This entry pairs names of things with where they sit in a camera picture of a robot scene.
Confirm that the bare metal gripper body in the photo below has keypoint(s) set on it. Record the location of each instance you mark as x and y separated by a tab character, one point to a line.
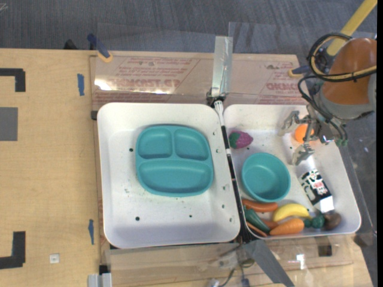
322	127

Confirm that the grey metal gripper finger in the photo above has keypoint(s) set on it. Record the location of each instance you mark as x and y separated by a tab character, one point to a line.
303	153
289	123

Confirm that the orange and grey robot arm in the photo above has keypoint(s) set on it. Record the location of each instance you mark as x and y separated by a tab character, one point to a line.
348	70

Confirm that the orange ball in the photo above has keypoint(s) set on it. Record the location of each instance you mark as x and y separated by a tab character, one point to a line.
300	133

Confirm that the white plastic tray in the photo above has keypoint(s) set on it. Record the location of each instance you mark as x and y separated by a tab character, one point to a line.
167	220
269	121

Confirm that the black and white milk carton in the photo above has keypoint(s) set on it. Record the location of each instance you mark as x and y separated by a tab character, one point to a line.
315	188

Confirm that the teal bowl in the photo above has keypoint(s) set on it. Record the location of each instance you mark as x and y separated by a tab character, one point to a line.
266	176

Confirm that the purple grapes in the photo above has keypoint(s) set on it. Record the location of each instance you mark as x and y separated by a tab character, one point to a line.
240	139

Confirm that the yellow banana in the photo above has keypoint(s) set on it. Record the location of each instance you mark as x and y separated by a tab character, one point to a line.
290	211

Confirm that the red-brown sausage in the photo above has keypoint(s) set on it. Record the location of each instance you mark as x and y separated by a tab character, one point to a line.
260	205

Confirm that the green broccoli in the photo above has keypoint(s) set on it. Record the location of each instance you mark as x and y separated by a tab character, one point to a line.
315	221

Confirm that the brown mushroom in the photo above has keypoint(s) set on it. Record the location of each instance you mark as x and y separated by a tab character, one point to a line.
332	220

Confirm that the green pepper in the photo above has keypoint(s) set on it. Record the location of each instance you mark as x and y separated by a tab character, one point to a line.
255	220

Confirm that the thin orange carrot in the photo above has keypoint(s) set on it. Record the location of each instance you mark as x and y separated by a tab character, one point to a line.
255	229

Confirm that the brown cardboard board red print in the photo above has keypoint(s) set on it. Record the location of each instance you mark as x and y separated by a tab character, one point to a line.
191	73

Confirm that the teal divided plate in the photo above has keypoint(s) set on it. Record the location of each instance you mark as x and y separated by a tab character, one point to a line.
175	160

